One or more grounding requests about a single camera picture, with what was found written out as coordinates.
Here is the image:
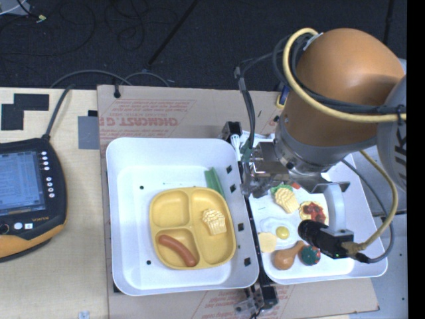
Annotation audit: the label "brown cardboard board red print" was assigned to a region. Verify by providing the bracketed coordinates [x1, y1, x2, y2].
[96, 84, 381, 319]

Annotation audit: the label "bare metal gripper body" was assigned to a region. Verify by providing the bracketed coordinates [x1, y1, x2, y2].
[248, 140, 337, 183]

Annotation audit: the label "green and red toy ball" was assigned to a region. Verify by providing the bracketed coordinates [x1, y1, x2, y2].
[297, 244, 322, 266]

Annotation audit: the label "brown toy chicken drumstick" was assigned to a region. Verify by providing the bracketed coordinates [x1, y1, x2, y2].
[273, 240, 306, 271]

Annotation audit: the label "green toy celery stick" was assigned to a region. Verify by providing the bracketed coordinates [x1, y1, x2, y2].
[203, 166, 227, 199]

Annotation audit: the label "white toy fried egg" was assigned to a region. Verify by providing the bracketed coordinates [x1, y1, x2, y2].
[258, 215, 301, 249]

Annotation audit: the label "brown toy sausage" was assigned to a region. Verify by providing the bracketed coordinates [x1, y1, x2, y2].
[157, 233, 198, 268]

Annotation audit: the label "toy pizza slice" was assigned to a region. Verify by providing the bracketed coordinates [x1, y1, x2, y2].
[298, 200, 330, 227]

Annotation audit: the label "white plastic tray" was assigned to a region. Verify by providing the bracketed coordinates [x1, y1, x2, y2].
[237, 130, 388, 286]
[105, 136, 260, 297]

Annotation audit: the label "yellow toy fries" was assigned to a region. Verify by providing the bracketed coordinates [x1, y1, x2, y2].
[201, 207, 228, 237]
[274, 187, 301, 215]

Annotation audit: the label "yellow divided plate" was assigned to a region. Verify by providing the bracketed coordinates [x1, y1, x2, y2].
[148, 186, 237, 271]

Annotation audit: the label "green toy lettuce leaf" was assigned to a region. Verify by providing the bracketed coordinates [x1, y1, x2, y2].
[269, 183, 293, 196]

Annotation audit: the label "black cylinder on white bracket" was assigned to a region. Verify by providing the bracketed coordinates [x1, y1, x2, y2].
[297, 180, 355, 261]

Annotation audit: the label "pale yellow round biscuit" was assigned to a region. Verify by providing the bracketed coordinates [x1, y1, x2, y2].
[257, 231, 278, 254]

